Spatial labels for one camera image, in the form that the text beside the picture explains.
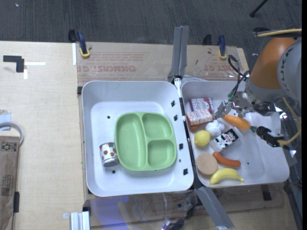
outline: dark gray carpet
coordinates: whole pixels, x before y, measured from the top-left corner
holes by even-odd
[[[301,28],[302,0],[0,0],[0,40],[68,42],[69,29],[86,41],[173,44],[174,27],[190,26],[189,44],[212,43],[244,49],[252,69],[270,38],[252,29]]]

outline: yellow lemon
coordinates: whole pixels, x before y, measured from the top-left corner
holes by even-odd
[[[200,130],[194,136],[194,142],[197,146],[206,146],[210,141],[211,135],[207,130]]]

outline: yellow banana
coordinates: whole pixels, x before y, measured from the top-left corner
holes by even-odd
[[[244,178],[239,176],[238,172],[232,168],[222,168],[217,170],[210,178],[210,184],[217,184],[222,179],[238,179],[241,182],[244,181]]]

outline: white can with red spots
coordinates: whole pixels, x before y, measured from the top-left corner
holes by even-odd
[[[114,142],[104,143],[99,146],[100,157],[104,167],[111,167],[119,164],[116,147]]]

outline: green plate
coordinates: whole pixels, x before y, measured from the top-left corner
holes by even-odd
[[[172,124],[159,113],[121,115],[115,124],[115,145],[120,163],[133,171],[161,170],[177,156]]]

